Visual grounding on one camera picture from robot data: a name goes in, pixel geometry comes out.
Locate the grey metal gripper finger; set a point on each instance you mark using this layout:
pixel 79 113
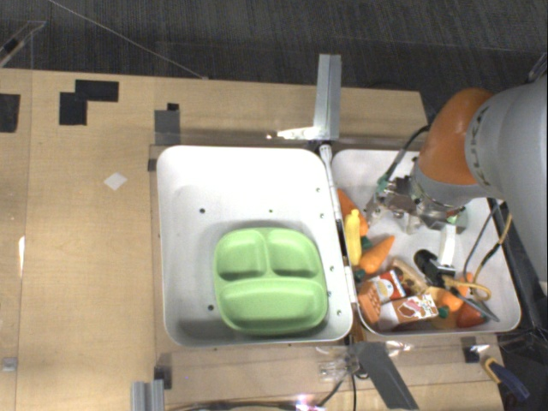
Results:
pixel 410 224
pixel 372 213

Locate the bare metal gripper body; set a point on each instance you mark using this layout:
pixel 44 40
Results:
pixel 400 195

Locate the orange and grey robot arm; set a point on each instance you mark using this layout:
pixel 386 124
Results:
pixel 505 144

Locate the yellow bottle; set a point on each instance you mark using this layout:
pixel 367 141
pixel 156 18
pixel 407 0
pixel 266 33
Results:
pixel 353 238

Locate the thin black and white rod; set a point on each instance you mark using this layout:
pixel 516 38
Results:
pixel 335 195

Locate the pizza slice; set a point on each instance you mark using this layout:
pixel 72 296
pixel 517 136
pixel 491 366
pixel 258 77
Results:
pixel 409 272

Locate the red and white carton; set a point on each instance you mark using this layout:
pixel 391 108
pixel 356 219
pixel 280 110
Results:
pixel 387 287

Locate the small orange carrot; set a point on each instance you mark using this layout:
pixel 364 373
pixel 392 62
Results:
pixel 451 302

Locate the white and brown carton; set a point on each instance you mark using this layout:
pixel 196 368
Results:
pixel 406 313

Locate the orange waffle biscuit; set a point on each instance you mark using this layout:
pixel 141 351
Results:
pixel 369 304

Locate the red-orange toy vegetable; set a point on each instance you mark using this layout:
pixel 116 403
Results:
pixel 470 317

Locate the white plastic tray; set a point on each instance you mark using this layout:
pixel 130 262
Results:
pixel 492 315
pixel 240 186

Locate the green divided plate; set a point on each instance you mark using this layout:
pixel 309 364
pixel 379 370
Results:
pixel 269 289

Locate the pale wood board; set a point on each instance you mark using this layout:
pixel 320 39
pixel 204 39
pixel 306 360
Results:
pixel 94 238

